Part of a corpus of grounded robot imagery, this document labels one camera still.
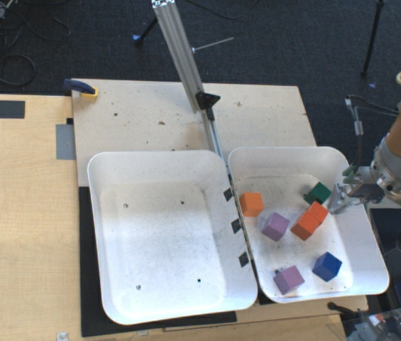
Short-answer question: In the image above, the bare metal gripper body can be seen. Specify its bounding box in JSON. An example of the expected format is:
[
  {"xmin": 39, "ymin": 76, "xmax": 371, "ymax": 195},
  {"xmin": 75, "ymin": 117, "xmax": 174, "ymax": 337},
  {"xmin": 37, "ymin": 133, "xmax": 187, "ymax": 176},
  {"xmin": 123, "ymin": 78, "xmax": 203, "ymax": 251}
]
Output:
[{"xmin": 343, "ymin": 160, "xmax": 401, "ymax": 210}]

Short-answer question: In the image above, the green cube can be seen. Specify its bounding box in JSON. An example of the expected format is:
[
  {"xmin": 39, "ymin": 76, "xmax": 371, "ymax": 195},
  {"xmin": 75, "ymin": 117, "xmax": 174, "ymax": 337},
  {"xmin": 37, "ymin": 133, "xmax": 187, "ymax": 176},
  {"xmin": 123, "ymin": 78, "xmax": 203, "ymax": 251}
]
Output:
[{"xmin": 303, "ymin": 181, "xmax": 333, "ymax": 206}]

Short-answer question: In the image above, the orange cube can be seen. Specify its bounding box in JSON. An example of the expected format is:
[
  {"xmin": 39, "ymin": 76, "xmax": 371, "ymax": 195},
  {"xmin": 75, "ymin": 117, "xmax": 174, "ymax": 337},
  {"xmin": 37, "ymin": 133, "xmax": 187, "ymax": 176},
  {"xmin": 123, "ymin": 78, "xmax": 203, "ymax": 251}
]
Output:
[
  {"xmin": 306, "ymin": 200, "xmax": 330, "ymax": 225},
  {"xmin": 238, "ymin": 192, "xmax": 265, "ymax": 218},
  {"xmin": 290, "ymin": 211, "xmax": 322, "ymax": 242}
]

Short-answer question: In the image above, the blue cube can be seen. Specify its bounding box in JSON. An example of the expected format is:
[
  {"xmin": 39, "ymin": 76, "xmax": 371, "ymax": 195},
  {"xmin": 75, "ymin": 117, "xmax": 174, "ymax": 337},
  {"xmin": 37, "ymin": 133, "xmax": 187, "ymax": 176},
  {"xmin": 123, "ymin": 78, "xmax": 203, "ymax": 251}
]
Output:
[{"xmin": 311, "ymin": 251, "xmax": 344, "ymax": 283}]

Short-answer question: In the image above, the purple cube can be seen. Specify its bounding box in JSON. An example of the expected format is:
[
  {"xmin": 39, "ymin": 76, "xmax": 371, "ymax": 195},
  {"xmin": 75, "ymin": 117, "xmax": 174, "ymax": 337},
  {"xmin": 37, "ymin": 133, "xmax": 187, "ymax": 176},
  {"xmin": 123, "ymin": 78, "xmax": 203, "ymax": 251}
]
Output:
[
  {"xmin": 260, "ymin": 211, "xmax": 291, "ymax": 243},
  {"xmin": 273, "ymin": 264, "xmax": 306, "ymax": 296}
]

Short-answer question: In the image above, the white plastic tray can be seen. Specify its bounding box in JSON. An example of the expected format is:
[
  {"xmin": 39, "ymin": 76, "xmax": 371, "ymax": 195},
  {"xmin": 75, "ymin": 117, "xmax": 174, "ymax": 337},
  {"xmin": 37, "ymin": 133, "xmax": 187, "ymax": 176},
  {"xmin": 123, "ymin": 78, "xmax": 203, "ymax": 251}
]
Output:
[
  {"xmin": 87, "ymin": 149, "xmax": 259, "ymax": 326},
  {"xmin": 227, "ymin": 146, "xmax": 390, "ymax": 304}
]

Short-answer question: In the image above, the pale wood board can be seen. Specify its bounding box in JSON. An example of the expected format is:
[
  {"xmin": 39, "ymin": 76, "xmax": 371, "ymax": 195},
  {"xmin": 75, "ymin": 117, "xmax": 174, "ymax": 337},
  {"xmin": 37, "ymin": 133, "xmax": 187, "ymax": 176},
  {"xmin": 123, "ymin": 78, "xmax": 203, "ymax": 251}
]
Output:
[{"xmin": 71, "ymin": 79, "xmax": 370, "ymax": 333}]

